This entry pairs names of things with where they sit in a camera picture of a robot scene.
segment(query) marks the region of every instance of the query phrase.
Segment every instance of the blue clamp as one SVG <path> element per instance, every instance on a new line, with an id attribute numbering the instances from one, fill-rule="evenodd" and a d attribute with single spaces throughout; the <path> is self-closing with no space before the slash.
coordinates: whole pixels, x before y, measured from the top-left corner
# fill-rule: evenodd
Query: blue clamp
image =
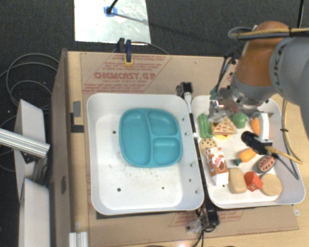
<path id="1" fill-rule="evenodd" d="M 110 14 L 107 13 L 107 9 L 109 8 L 109 6 L 104 6 L 103 7 L 103 10 L 104 10 L 104 14 L 107 16 L 107 17 L 114 17 L 115 14 L 118 14 L 118 10 L 117 8 L 112 8 L 112 12 Z"/>
<path id="2" fill-rule="evenodd" d="M 132 42 L 130 41 L 130 39 L 126 40 L 125 64 L 127 65 L 133 64 Z"/>
<path id="3" fill-rule="evenodd" d="M 124 60 L 126 65 L 133 64 L 133 56 L 132 56 L 132 42 L 130 39 L 126 40 L 124 38 L 120 38 L 116 45 L 116 53 L 124 53 Z"/>

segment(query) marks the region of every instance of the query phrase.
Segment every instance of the blue divided plate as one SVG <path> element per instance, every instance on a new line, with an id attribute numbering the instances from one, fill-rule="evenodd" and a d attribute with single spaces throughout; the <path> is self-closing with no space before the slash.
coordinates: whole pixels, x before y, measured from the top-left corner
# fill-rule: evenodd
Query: blue divided plate
<path id="1" fill-rule="evenodd" d="M 131 109 L 120 118 L 123 157 L 137 167 L 165 167 L 182 156 L 179 125 L 172 114 L 158 109 Z"/>

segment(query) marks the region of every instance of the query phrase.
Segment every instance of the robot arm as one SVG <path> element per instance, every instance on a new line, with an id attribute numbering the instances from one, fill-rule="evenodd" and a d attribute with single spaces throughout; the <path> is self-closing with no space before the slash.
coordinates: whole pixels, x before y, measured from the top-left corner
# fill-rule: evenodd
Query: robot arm
<path id="1" fill-rule="evenodd" d="M 288 28 L 270 21 L 255 31 L 268 29 Z M 246 43 L 229 87 L 230 98 L 250 115 L 275 93 L 300 106 L 309 138 L 309 37 L 263 38 Z"/>

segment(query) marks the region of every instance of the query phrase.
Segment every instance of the toy cookie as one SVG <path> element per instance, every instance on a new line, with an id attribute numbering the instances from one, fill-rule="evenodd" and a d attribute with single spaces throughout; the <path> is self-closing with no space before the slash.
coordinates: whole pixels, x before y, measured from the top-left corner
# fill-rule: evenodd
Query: toy cookie
<path id="1" fill-rule="evenodd" d="M 204 138 L 199 143 L 200 152 L 205 155 L 205 152 L 209 148 L 217 147 L 216 141 L 211 138 Z"/>
<path id="2" fill-rule="evenodd" d="M 280 179 L 273 174 L 265 174 L 261 177 L 263 183 L 261 191 L 267 196 L 277 196 L 283 190 Z"/>

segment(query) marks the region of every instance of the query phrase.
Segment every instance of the cardboard box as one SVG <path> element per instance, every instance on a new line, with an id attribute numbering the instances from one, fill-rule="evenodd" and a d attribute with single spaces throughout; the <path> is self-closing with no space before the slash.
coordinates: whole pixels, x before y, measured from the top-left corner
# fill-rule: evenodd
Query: cardboard box
<path id="1" fill-rule="evenodd" d="M 150 244 L 196 239 L 186 226 L 195 211 L 103 216 L 90 200 L 90 163 L 85 104 L 94 93 L 174 94 L 192 82 L 193 96 L 207 95 L 216 84 L 222 58 L 68 52 L 64 50 L 52 96 L 53 177 L 52 242 L 68 246 L 69 232 L 89 232 L 91 247 Z M 220 225 L 206 237 L 296 230 L 290 205 L 219 212 Z"/>

